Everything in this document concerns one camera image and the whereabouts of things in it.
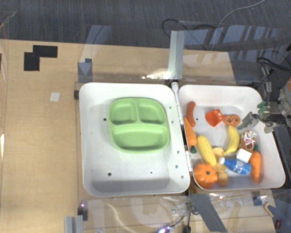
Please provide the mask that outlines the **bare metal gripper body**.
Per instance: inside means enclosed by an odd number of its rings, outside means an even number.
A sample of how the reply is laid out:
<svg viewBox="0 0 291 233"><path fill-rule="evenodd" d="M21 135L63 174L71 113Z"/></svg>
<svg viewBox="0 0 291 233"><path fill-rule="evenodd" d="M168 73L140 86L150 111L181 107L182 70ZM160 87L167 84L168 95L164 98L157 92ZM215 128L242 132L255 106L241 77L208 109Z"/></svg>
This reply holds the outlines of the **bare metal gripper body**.
<svg viewBox="0 0 291 233"><path fill-rule="evenodd" d="M280 112L259 111L259 119L267 127L283 126L287 127L287 121L291 119L291 114L282 115Z"/></svg>

